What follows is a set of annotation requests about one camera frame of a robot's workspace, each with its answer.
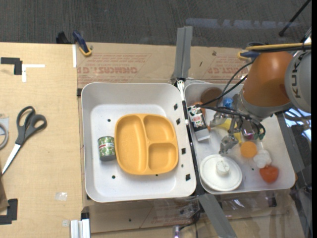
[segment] white lid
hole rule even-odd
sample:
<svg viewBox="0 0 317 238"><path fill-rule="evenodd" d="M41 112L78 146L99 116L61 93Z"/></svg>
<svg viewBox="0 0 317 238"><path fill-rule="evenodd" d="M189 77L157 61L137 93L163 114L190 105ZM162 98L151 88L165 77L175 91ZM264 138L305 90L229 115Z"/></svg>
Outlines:
<svg viewBox="0 0 317 238"><path fill-rule="evenodd" d="M229 157L212 154L203 159L199 167L203 182L218 191L236 189L242 181L242 171Z"/></svg>

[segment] scissors blade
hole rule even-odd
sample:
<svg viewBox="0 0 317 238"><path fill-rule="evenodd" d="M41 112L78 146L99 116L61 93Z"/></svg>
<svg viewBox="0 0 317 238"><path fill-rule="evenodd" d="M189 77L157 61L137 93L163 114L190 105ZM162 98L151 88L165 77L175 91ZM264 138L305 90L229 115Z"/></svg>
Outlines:
<svg viewBox="0 0 317 238"><path fill-rule="evenodd" d="M13 150L11 151L8 160L5 163L5 166L2 170L2 174L4 174L4 172L7 170L7 168L10 166L11 162L13 161L15 155L18 153L18 151L20 150L21 145L19 144L15 144Z"/></svg>

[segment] orange compartment tray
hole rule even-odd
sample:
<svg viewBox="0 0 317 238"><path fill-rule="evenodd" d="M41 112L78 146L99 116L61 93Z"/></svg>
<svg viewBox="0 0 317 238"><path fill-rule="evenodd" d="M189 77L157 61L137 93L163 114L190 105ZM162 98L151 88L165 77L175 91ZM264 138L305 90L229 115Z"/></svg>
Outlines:
<svg viewBox="0 0 317 238"><path fill-rule="evenodd" d="M115 125L114 145L120 167L129 174L167 173L178 162L174 126L160 115L122 116Z"/></svg>

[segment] green can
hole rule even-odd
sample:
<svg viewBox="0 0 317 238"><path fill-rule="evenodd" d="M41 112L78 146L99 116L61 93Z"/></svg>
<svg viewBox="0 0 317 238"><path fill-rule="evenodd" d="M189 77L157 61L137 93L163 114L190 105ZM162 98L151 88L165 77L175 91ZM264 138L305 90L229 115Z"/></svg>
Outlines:
<svg viewBox="0 0 317 238"><path fill-rule="evenodd" d="M114 138L105 136L98 139L99 157L101 161L111 161L115 159Z"/></svg>

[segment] white plastic tray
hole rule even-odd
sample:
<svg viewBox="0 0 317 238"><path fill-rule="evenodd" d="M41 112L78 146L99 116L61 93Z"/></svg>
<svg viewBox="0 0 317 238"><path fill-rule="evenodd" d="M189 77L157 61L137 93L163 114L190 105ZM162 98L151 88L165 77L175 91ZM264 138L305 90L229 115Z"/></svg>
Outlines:
<svg viewBox="0 0 317 238"><path fill-rule="evenodd" d="M117 160L99 160L98 138L114 136L116 121L123 115L136 113L161 115L172 122L179 149L179 161L172 171L157 176L130 175L120 168ZM193 159L176 87L152 83L91 83L82 90L82 115L85 187L92 200L105 203L177 198L195 191Z"/></svg>
<svg viewBox="0 0 317 238"><path fill-rule="evenodd" d="M193 83L185 87L185 99L187 106L193 105L200 101L201 94L210 87L218 87L224 89L225 84L210 84L210 83ZM232 98L234 94L239 93L242 86L239 85L233 91L228 93L226 97ZM210 120L213 119L215 111L206 109L206 123L209 125ZM209 188L201 180L202 186L211 194L230 194L240 192L262 191L262 190L278 190L291 188L295 183L295 172L289 158L286 145L284 143L283 135L279 127L276 116L266 118L262 122L266 129L266 134L263 140L254 140L257 149L266 149L272 158L272 165L279 168L279 175L274 183L266 183L260 176L259 169L252 159L247 159L241 156L239 144L235 145L226 154L227 157L233 159L242 170L242 182L240 186L233 191L216 191ZM222 128L212 128L210 138L198 141L195 137L193 129L191 134L193 138L194 149L197 156L198 165L203 159L210 154L219 154L220 143L222 138L227 135L227 131Z"/></svg>

